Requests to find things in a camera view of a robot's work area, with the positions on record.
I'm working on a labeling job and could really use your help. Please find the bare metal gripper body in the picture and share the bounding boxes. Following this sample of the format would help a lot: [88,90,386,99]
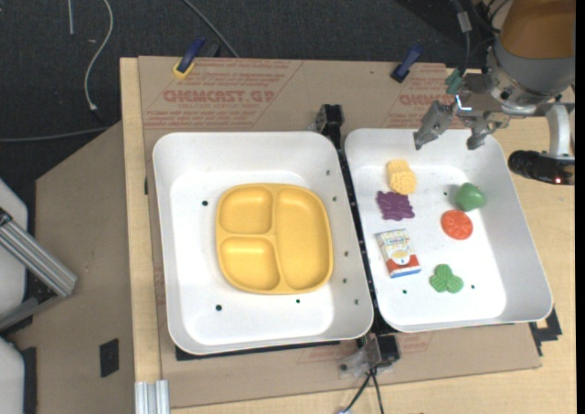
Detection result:
[453,68,554,131]

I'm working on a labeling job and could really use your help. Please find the yellow toy corn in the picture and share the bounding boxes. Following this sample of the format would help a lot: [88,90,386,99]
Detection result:
[386,158,418,196]

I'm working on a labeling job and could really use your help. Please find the green toy pepper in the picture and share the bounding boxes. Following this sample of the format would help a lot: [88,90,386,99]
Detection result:
[453,182,486,213]

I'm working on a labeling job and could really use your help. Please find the purple toy grapes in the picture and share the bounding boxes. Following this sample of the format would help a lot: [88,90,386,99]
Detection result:
[376,189,416,222]

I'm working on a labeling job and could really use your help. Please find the orange toy slice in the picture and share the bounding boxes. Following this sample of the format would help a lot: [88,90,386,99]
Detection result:
[441,208,473,240]

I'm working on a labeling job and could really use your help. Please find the small white and red carton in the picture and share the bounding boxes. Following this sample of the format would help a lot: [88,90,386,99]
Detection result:
[375,228,422,280]

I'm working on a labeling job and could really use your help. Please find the white plastic tray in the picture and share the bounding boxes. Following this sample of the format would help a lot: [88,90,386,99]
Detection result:
[152,130,375,356]
[344,127,554,334]

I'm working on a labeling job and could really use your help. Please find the thin black rod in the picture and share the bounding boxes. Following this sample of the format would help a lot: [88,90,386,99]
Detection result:
[334,132,382,344]

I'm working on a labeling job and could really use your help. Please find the green toy broccoli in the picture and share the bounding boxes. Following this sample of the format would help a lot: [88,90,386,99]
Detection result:
[429,263,465,294]

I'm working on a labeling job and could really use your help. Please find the brown cardboard board red print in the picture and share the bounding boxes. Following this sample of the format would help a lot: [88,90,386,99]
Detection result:
[137,55,543,409]

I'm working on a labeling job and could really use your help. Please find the yellow divided plate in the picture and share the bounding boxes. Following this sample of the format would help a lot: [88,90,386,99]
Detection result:
[215,183,335,296]

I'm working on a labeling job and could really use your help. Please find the black cylinder on white bracket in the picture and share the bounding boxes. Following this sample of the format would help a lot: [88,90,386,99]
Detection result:
[507,102,576,186]

